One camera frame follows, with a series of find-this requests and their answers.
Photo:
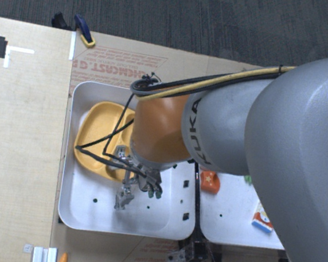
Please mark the yellow divided plate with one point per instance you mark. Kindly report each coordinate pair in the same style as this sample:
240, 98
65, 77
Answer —
98, 125

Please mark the small green toy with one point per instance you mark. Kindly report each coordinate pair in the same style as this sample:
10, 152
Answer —
248, 180

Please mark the red packet with yellow star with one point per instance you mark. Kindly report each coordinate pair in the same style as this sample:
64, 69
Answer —
210, 182

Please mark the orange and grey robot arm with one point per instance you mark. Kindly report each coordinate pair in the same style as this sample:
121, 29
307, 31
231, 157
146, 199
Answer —
289, 142

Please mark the brown cardboard board red print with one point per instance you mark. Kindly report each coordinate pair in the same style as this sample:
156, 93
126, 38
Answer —
126, 58

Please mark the red blue white carton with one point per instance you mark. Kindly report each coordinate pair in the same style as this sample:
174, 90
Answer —
261, 221

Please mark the thin black rod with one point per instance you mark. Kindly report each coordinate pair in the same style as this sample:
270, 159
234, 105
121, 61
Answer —
197, 201

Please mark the white plastic tray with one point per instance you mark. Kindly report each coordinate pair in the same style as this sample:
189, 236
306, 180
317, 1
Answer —
82, 207
228, 228

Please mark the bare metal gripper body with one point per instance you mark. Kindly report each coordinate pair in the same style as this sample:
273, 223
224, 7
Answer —
144, 176

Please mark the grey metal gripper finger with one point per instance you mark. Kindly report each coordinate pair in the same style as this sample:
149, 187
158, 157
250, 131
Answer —
129, 197
119, 200

